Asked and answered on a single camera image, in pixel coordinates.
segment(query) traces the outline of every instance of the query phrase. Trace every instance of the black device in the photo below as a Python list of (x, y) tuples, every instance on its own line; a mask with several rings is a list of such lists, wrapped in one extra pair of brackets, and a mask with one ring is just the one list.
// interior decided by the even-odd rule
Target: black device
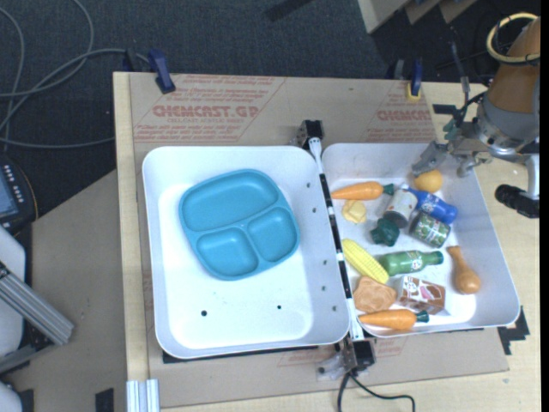
[(528, 218), (540, 218), (540, 200), (525, 195), (526, 192), (516, 186), (500, 185), (496, 189), (496, 199), (508, 208), (516, 210)]
[(35, 216), (34, 194), (27, 177), (7, 155), (0, 154), (0, 224), (17, 233)]

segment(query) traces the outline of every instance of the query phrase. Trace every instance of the toy food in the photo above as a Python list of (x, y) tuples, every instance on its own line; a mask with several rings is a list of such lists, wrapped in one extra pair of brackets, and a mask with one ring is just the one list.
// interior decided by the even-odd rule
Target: toy food
[(377, 227), (370, 231), (371, 238), (376, 244), (385, 244), (389, 247), (395, 245), (401, 230), (391, 220), (380, 218), (377, 220)]
[(366, 313), (389, 310), (396, 301), (396, 291), (369, 276), (362, 276), (353, 293), (354, 306)]
[(439, 265), (444, 261), (441, 251), (395, 251), (377, 257), (389, 276), (415, 273), (428, 265)]
[(418, 198), (410, 191), (397, 189), (392, 196), (389, 206), (383, 212), (383, 218), (396, 224), (399, 229), (407, 226), (410, 215), (418, 204)]
[(419, 212), (410, 223), (409, 233), (429, 245), (441, 247), (449, 237), (451, 230), (452, 228), (448, 224)]
[(396, 303), (412, 310), (437, 314), (444, 310), (446, 288), (415, 276), (403, 276), (395, 285)]
[(363, 324), (384, 326), (394, 330), (409, 330), (416, 322), (429, 322), (429, 314), (427, 312), (416, 314), (406, 308), (399, 308), (363, 314), (359, 316), (359, 321)]
[(455, 287), (464, 294), (477, 293), (480, 290), (480, 278), (465, 262), (460, 246), (453, 245), (446, 250), (455, 264)]
[(421, 173), (413, 180), (413, 185), (420, 191), (427, 191), (431, 194), (439, 191), (443, 186), (443, 175), (437, 169)]
[(341, 214), (343, 218), (353, 223), (363, 223), (366, 221), (366, 206), (358, 200), (347, 200)]
[(345, 259), (361, 274), (384, 284), (389, 275), (381, 264), (352, 239), (341, 242)]
[(395, 187), (393, 184), (383, 186), (376, 181), (361, 182), (349, 185), (332, 192), (332, 198), (343, 198), (346, 200), (373, 200), (383, 193), (393, 195)]
[(444, 224), (451, 224), (457, 217), (457, 207), (446, 203), (442, 198), (427, 191), (418, 191), (410, 187), (404, 189), (412, 192), (418, 198), (415, 208), (424, 214), (428, 214)]

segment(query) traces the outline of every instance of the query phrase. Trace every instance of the blue divided plate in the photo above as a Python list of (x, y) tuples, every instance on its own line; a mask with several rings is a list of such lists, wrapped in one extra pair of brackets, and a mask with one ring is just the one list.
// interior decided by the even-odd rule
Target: blue divided plate
[(299, 246), (287, 200), (257, 170), (222, 174), (189, 188), (179, 202), (179, 220), (202, 265), (224, 280), (270, 269)]

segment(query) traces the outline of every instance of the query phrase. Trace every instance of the orange toy carrot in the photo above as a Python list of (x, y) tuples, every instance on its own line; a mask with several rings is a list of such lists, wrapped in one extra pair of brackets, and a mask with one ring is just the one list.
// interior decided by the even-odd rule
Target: orange toy carrot
[(383, 310), (359, 316), (363, 324), (384, 326), (394, 330), (409, 330), (416, 322), (429, 322), (429, 314), (426, 311), (418, 314), (406, 308), (398, 310)]
[(345, 200), (373, 200), (383, 193), (393, 195), (395, 187), (393, 184), (383, 186), (377, 181), (360, 182), (355, 185), (345, 186), (332, 192), (332, 198)]

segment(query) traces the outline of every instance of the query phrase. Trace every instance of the dark floor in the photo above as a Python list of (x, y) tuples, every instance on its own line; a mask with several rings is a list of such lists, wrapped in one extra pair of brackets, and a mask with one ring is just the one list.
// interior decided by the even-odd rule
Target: dark floor
[[(77, 0), (94, 23), (91, 49), (160, 48), (174, 73), (384, 78), (397, 59), (404, 73), (422, 58), (425, 81), (458, 82), (449, 42), (463, 57), (484, 51), (488, 30), (519, 11), (540, 15), (540, 0), (479, 0), (450, 25), (435, 8), (414, 26), (404, 12), (374, 34), (365, 31), (357, 0)], [(0, 121), (10, 109), (25, 40), (18, 91), (86, 52), (90, 31), (72, 0), (0, 0)], [(113, 136), (112, 72), (123, 56), (90, 58), (66, 83), (34, 94), (9, 121), (3, 146), (27, 174), (41, 215), (115, 168), (113, 141), (72, 149), (25, 148), (21, 142), (64, 145)], [(466, 62), (473, 82), (495, 71), (486, 55)], [(14, 97), (16, 106), (21, 96)], [(6, 127), (0, 126), (5, 136)]]

